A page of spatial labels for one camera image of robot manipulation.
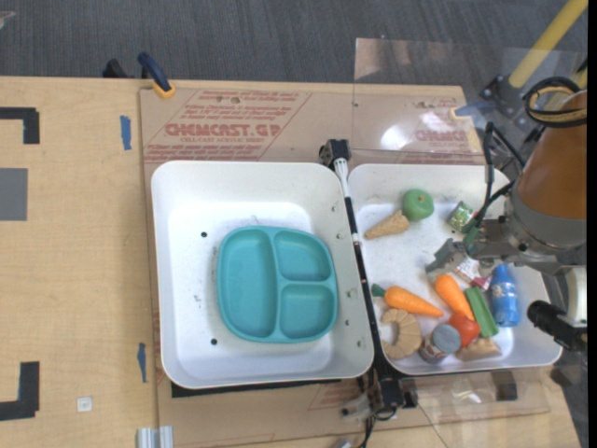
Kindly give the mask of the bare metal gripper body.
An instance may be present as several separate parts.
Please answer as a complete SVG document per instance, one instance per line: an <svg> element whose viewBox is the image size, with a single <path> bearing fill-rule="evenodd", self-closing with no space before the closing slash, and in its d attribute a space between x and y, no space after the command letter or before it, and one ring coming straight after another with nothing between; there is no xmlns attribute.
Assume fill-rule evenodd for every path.
<svg viewBox="0 0 597 448"><path fill-rule="evenodd" d="M561 275L583 266L583 222L542 218L525 225L516 218L485 220L478 232L466 236L465 247L479 261Z"/></svg>

